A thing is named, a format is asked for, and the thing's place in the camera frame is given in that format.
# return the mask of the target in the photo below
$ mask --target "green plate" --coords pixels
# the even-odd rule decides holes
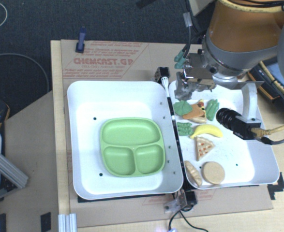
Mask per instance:
[[[147,118],[114,118],[100,131],[103,162],[116,176],[147,176],[165,163],[164,143],[158,125]]]

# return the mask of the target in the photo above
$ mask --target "dark carpet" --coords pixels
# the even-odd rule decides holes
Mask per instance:
[[[187,43],[178,0],[156,0],[143,8],[139,1],[0,0],[8,10],[0,27],[0,54],[23,54],[37,61],[50,90],[50,41],[77,39],[81,26],[87,29],[86,40]],[[212,11],[210,4],[196,17],[200,30],[208,27]],[[0,23],[4,17],[0,6]],[[10,106],[11,116],[45,93],[45,76],[36,64],[18,56],[0,57],[0,99]]]

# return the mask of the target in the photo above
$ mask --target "blue clip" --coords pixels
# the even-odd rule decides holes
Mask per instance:
[[[84,40],[86,37],[86,28],[85,27],[81,27],[79,30],[79,35],[78,35],[78,43],[76,44],[76,49],[75,51],[78,53],[84,53]]]

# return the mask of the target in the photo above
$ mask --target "cable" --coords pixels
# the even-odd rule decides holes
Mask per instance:
[[[267,77],[271,80],[271,82],[284,94],[284,88],[280,85],[280,83],[274,78],[274,76],[269,72],[263,61],[259,62],[262,70],[265,72]]]
[[[284,0],[272,0],[272,1],[239,0],[239,1],[246,1],[246,2],[251,2],[255,4],[264,5],[266,8],[274,7],[274,6],[282,6],[284,4]]]
[[[194,229],[196,229],[196,230],[202,230],[202,231],[205,231],[205,232],[209,232],[208,230],[206,230],[206,229],[203,229],[203,228],[199,228],[199,227],[195,227],[194,225],[192,225],[187,219],[186,219],[186,217],[184,216],[184,214],[182,213],[182,209],[181,210],[179,210],[179,211],[177,211],[172,217],[171,217],[171,219],[170,219],[170,221],[169,221],[169,225],[168,225],[168,229],[169,230],[171,230],[172,229],[172,221],[173,221],[173,219],[174,219],[174,217],[178,214],[178,213],[180,213],[181,214],[181,216],[184,218],[184,220],[186,221],[186,223],[190,226],[190,227],[192,227],[192,228],[194,228]]]
[[[229,8],[244,11],[244,12],[252,12],[252,13],[276,13],[276,12],[282,12],[284,11],[284,4],[274,7],[267,7],[267,8],[260,8],[260,7],[253,7],[248,5],[241,5],[236,4],[235,2],[229,1],[229,0],[219,0],[221,3],[226,5]]]
[[[284,143],[284,139],[279,141],[272,141],[270,138],[262,137],[259,141],[263,142],[266,145],[279,145]]]
[[[0,27],[1,27],[6,22],[8,13],[7,13],[6,7],[2,3],[0,3],[0,5],[5,10],[5,19],[0,23]]]
[[[191,17],[191,20],[192,20],[192,22],[193,22],[193,29],[194,29],[194,32],[195,32],[195,34],[199,34],[199,30],[197,29],[196,25],[194,24],[195,17],[194,17],[194,14],[193,14],[193,12],[192,12],[192,9],[191,9],[189,0],[185,0],[185,5],[186,5],[186,8],[187,8],[187,12],[190,13],[190,17]]]
[[[283,131],[283,130],[284,130],[284,125],[279,126],[277,128],[274,128],[274,129],[271,129],[271,130],[264,130],[264,129],[261,129],[261,128],[252,128],[251,129],[251,131],[256,134],[257,138],[261,138],[261,137],[266,136],[266,135],[271,135],[273,133]]]
[[[190,50],[190,46],[191,46],[191,27],[188,27],[188,31],[189,31],[189,41],[186,44],[186,50],[185,50],[183,58],[186,58],[188,56],[189,50]]]
[[[30,57],[28,57],[26,55],[22,55],[22,54],[18,54],[18,53],[1,53],[0,57],[3,57],[3,56],[18,56],[18,57],[26,58],[26,59],[32,61],[33,63],[35,63],[41,69],[41,71],[43,72],[43,74],[45,76],[46,86],[47,86],[47,93],[49,92],[49,81],[48,81],[47,74],[44,71],[43,67],[37,61],[35,61],[34,59],[32,59],[32,58],[30,58]]]

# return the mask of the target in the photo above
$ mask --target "white tray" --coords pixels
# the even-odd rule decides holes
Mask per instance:
[[[183,175],[165,90],[155,82],[77,81],[68,89],[73,183],[87,200],[172,193]],[[117,177],[105,168],[100,128],[108,119],[143,117],[159,126],[166,162],[154,175]]]
[[[175,98],[176,82],[169,86],[169,92],[172,103],[178,102]],[[202,92],[193,92],[192,97],[188,100],[189,104],[197,103],[199,99],[204,99],[205,107],[209,100],[217,99],[220,108],[229,108],[242,114],[243,95],[241,90],[229,90],[217,86],[212,92],[205,90]],[[184,120],[181,116],[176,115],[177,122],[191,122]],[[259,110],[257,118],[262,120]],[[193,127],[200,124],[191,122]],[[223,187],[248,186],[274,183],[279,178],[279,168],[270,145],[265,145],[257,140],[242,140],[235,136],[231,130],[226,129],[219,124],[214,118],[213,121],[207,121],[221,129],[224,134],[223,138],[217,138],[209,134],[200,136],[210,139],[216,145],[204,158],[196,161],[195,142],[189,136],[180,136],[180,147],[184,160],[188,160],[201,173],[201,168],[208,161],[215,161],[221,164],[225,170],[225,179],[220,185],[212,185],[205,180],[201,186],[187,174],[187,178],[192,186],[197,189],[213,189]]]

